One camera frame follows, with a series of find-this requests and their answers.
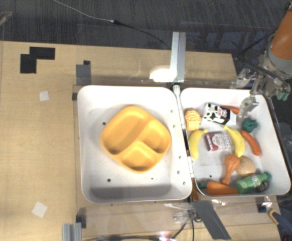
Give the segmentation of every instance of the wooden table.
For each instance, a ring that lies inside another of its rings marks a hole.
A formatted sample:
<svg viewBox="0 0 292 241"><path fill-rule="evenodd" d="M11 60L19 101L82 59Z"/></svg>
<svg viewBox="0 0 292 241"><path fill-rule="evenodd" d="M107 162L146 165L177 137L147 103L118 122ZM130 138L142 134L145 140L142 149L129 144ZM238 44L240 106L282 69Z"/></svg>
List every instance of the wooden table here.
<svg viewBox="0 0 292 241"><path fill-rule="evenodd" d="M54 47L55 60L37 60L37 74L21 74L20 55L29 54L30 46ZM61 240L62 225L74 223L78 203L86 203L77 192L72 101L76 64L83 60L91 62L92 77L148 79L152 68L169 64L170 51L0 42L0 241ZM187 52L185 78L225 85L236 74L228 54ZM40 101L42 91L49 92L48 101ZM37 201L48 207L42 218L32 213ZM271 202L278 209L274 197ZM275 224L252 205L220 208L233 240L279 240ZM106 207L86 206L111 222ZM121 218L134 221L129 211ZM109 231L119 225L113 222ZM84 236L90 231L83 229ZM191 240L191 235L188 225L178 240ZM202 223L196 224L195 235L211 240Z"/></svg>

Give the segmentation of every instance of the yellow plastic dish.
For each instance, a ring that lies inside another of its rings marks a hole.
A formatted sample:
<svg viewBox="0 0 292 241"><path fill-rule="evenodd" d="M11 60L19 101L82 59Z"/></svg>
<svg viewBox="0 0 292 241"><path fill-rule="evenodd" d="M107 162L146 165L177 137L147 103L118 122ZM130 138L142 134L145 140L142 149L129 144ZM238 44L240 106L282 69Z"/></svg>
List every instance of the yellow plastic dish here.
<svg viewBox="0 0 292 241"><path fill-rule="evenodd" d="M147 111L128 106L106 125L101 146L117 163L135 173L152 169L171 146L168 129Z"/></svg>

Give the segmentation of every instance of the green bottle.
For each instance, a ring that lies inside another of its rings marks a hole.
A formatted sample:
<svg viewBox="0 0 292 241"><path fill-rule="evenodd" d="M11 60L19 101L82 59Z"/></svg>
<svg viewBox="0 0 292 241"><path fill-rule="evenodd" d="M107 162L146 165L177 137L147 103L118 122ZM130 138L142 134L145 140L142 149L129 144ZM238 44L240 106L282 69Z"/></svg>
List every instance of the green bottle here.
<svg viewBox="0 0 292 241"><path fill-rule="evenodd" d="M250 175L244 179L236 181L236 189L240 194L249 192L250 190L257 188L263 181L270 180L271 175L268 172L264 172L260 175Z"/></svg>

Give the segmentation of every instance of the toy bread roll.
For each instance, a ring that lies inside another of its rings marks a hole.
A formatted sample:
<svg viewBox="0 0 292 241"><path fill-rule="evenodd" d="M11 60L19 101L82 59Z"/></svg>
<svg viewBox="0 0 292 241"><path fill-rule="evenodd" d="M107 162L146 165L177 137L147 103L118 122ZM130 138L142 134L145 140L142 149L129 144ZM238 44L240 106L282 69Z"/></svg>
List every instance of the toy bread roll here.
<svg viewBox="0 0 292 241"><path fill-rule="evenodd" d="M241 156L240 166L236 169L236 172L241 177L247 177L247 176L252 175L256 172L256 167L250 158L248 158L246 156Z"/></svg>
<svg viewBox="0 0 292 241"><path fill-rule="evenodd" d="M186 129L189 131L198 130L202 121L201 115L195 109L185 111Z"/></svg>

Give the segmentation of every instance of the toy chicken drumstick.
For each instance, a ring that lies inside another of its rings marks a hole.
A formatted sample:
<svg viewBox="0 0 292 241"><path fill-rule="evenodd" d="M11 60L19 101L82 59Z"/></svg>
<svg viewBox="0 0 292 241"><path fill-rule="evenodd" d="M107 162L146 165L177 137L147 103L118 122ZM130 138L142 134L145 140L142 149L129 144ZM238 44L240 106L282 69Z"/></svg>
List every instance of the toy chicken drumstick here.
<svg viewBox="0 0 292 241"><path fill-rule="evenodd" d="M225 158L225 177L222 179L224 185L230 184L230 177L233 171L240 166L240 158L236 155L228 155Z"/></svg>

